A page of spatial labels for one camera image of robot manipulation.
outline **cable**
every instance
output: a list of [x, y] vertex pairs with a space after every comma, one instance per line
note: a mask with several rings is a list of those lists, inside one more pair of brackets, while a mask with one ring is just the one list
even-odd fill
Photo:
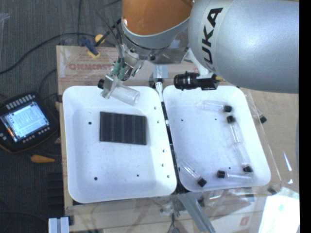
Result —
[[111, 5], [113, 5], [113, 4], [115, 4], [115, 3], [118, 3], [118, 2], [120, 2], [120, 1], [122, 1], [122, 0], [114, 0], [113, 2], [104, 4], [103, 8], [108, 7], [108, 6], [111, 6]]
[[106, 22], [106, 20], [99, 14], [98, 11], [96, 11], [96, 13], [97, 13], [98, 16], [103, 20], [103, 22], [104, 22], [104, 24], [106, 25], [106, 27], [108, 28], [110, 34], [111, 34], [111, 35], [114, 37], [114, 39], [116, 40], [116, 43], [117, 43], [117, 44], [116, 44], [116, 47], [117, 47], [117, 50], [118, 50], [118, 52], [119, 52], [119, 57], [122, 58], [122, 50], [121, 50], [121, 47], [120, 47], [121, 43], [118, 41], [118, 38], [116, 37], [116, 35], [113, 33], [112, 27], [110, 27], [110, 26], [108, 25], [108, 23]]
[[40, 90], [41, 90], [41, 88], [42, 88], [42, 85], [43, 85], [44, 81], [45, 81], [52, 73], [54, 73], [55, 71], [57, 71], [56, 68], [54, 68], [53, 70], [49, 71], [48, 74], [46, 74], [46, 75], [44, 76], [44, 78], [42, 79], [42, 81], [41, 81], [41, 83], [40, 83], [40, 85], [39, 85], [39, 87], [38, 87], [38, 89], [37, 89], [37, 93], [40, 93]]
[[[120, 18], [119, 20], [117, 20], [116, 23], [117, 23], [117, 25], [120, 24], [120, 23], [121, 23], [121, 18]], [[99, 41], [95, 43], [94, 46], [98, 47], [98, 46], [102, 43], [102, 41], [105, 40], [105, 39], [108, 37], [109, 34], [110, 34], [110, 31], [107, 31], [107, 32], [99, 39]]]
[[121, 32], [120, 32], [120, 29], [119, 29], [119, 27], [118, 27], [118, 25], [115, 23], [115, 24], [113, 24], [113, 26], [117, 29], [117, 36], [119, 37], [119, 40], [120, 40], [120, 44], [122, 45], [123, 44], [123, 42], [122, 42], [122, 36], [121, 36]]
[[82, 5], [82, 0], [79, 0], [79, 9], [78, 9], [78, 32], [80, 31], [80, 16], [81, 16], [81, 5]]
[[50, 97], [53, 97], [53, 96], [58, 96], [58, 93], [55, 92], [55, 93], [49, 94], [49, 95], [46, 96], [43, 100], [49, 99]]
[[94, 35], [89, 34], [89, 33], [64, 33], [64, 34], [56, 35], [56, 36], [54, 36], [54, 37], [52, 37], [52, 38], [50, 38], [50, 39], [48, 39], [48, 40], [46, 40], [46, 41], [40, 43], [40, 44], [37, 45], [36, 47], [30, 49], [30, 50], [29, 50], [28, 52], [26, 52], [15, 64], [13, 64], [11, 67], [9, 67], [8, 69], [6, 69], [6, 70], [4, 70], [4, 71], [1, 71], [1, 72], [0, 72], [0, 75], [3, 74], [3, 73], [6, 73], [6, 72], [8, 72], [8, 71], [11, 71], [12, 69], [14, 69], [14, 68], [15, 68], [19, 63], [21, 63], [21, 62], [26, 58], [26, 56], [27, 56], [28, 54], [30, 54], [31, 52], [35, 51], [36, 49], [38, 49], [39, 47], [45, 45], [46, 43], [48, 43], [48, 42], [50, 42], [50, 41], [52, 41], [52, 40], [54, 40], [54, 39], [57, 39], [57, 38], [59, 38], [59, 37], [62, 37], [62, 36], [64, 36], [64, 35], [88, 35], [88, 36], [91, 36], [91, 37], [95, 37]]
[[[5, 207], [5, 209], [7, 211], [10, 210], [9, 206], [4, 201], [0, 200], [0, 203], [2, 203], [4, 205], [4, 207]], [[8, 228], [10, 227], [10, 223], [11, 223], [11, 218], [10, 218], [10, 215], [9, 215], [9, 219], [8, 219], [8, 221], [6, 223], [6, 226], [5, 226], [4, 230], [1, 231], [1, 233], [5, 233], [8, 230]]]
[[0, 93], [0, 96], [3, 97], [4, 99], [7, 99], [7, 98], [8, 98], [6, 95], [1, 94], [1, 93]]
[[23, 216], [31, 216], [31, 217], [41, 220], [42, 222], [48, 223], [48, 221], [45, 220], [44, 218], [37, 216], [35, 214], [28, 213], [28, 212], [4, 211], [4, 212], [0, 212], [0, 214], [16, 214], [16, 215], [23, 215]]

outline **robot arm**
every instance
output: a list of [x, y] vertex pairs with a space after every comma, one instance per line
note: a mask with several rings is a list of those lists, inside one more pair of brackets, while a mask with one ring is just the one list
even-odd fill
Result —
[[121, 75], [112, 73], [104, 90], [144, 61], [178, 64], [188, 54], [200, 73], [176, 77], [186, 88], [213, 87], [217, 81], [201, 81], [217, 75], [240, 87], [298, 93], [299, 1], [122, 0], [121, 27]]

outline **kuka logo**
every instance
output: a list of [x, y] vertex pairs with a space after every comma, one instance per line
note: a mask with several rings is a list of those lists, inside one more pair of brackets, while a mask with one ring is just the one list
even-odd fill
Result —
[[[210, 66], [213, 65], [212, 54], [210, 52], [212, 44], [208, 40], [213, 36], [214, 28], [216, 25], [216, 17], [219, 13], [221, 13], [222, 10], [223, 8], [211, 9], [207, 16], [207, 20], [209, 21], [210, 25], [204, 25], [203, 28], [204, 38], [202, 38], [203, 43], [202, 50], [207, 54], [206, 57], [204, 57], [204, 60], [207, 67], [212, 71], [215, 71], [215, 68]], [[207, 26], [209, 28], [210, 26], [212, 27], [212, 30], [209, 33], [207, 33]]]

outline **test tube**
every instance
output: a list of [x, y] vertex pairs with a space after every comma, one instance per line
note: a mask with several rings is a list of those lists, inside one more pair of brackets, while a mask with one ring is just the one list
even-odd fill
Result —
[[110, 96], [134, 106], [139, 100], [140, 93], [137, 90], [118, 83]]
[[231, 112], [232, 107], [226, 105], [224, 102], [212, 101], [212, 100], [203, 100], [199, 103], [199, 106], [204, 111], [221, 111], [221, 112]]
[[197, 173], [194, 168], [185, 160], [182, 160], [179, 164], [179, 170], [188, 174], [189, 177], [194, 179], [198, 185], [203, 187], [207, 181], [202, 178], [201, 174]]
[[252, 174], [249, 172], [236, 173], [236, 172], [228, 172], [223, 170], [217, 171], [217, 178], [226, 179], [232, 182], [243, 182], [249, 183], [252, 181]]
[[244, 172], [253, 172], [253, 169], [251, 168], [249, 162], [248, 162], [248, 155], [245, 151], [243, 151], [243, 148], [242, 148], [242, 144], [241, 143], [234, 143], [232, 145], [233, 147], [233, 150], [237, 156], [237, 158], [239, 159], [239, 162], [242, 166], [242, 170]]
[[249, 165], [248, 155], [243, 146], [243, 138], [236, 119], [233, 116], [227, 116], [227, 122], [230, 125], [234, 143], [232, 145], [233, 150], [239, 159], [244, 172], [252, 172], [253, 169]]

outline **clear plastic sheet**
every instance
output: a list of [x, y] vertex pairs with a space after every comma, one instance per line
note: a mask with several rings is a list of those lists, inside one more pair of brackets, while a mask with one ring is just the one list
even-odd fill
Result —
[[[117, 58], [117, 50], [115, 48], [98, 49], [101, 52], [101, 57], [95, 60], [88, 56], [84, 47], [57, 47], [60, 94], [72, 85], [96, 85], [98, 80], [111, 70], [113, 62]], [[145, 63], [135, 77], [131, 77], [124, 84], [151, 86], [153, 70], [154, 67], [150, 63]], [[188, 62], [169, 66], [168, 70], [168, 78], [164, 79], [163, 83], [164, 87], [173, 83], [173, 77], [176, 74], [185, 71], [197, 72], [196, 67]], [[215, 190], [195, 193], [195, 196], [218, 233], [265, 232], [267, 227], [270, 230], [277, 230], [279, 229], [278, 225], [281, 224], [280, 218], [283, 216], [284, 218], [292, 216], [291, 229], [295, 229], [293, 233], [296, 233], [299, 230], [299, 218], [297, 219], [299, 194], [293, 190], [298, 189], [299, 191], [299, 182], [296, 179], [293, 181], [292, 185], [294, 184], [296, 187], [293, 189], [288, 186], [287, 180], [282, 180], [284, 174], [279, 172], [278, 160], [274, 159], [274, 154], [267, 141], [258, 107], [252, 97], [253, 91], [247, 89], [242, 89], [242, 91], [248, 101], [269, 164], [271, 180], [265, 186]], [[62, 128], [63, 172], [66, 184], [65, 137], [64, 128]], [[297, 174], [295, 169], [292, 169], [291, 172]], [[71, 199], [66, 185], [64, 192], [66, 215], [70, 217], [70, 230], [72, 231], [104, 229], [104, 232], [167, 232], [173, 220], [173, 225], [180, 232], [199, 232], [195, 220], [191, 218], [176, 194], [157, 198], [79, 204]], [[275, 213], [273, 220], [267, 221], [266, 212], [275, 207], [279, 213]]]

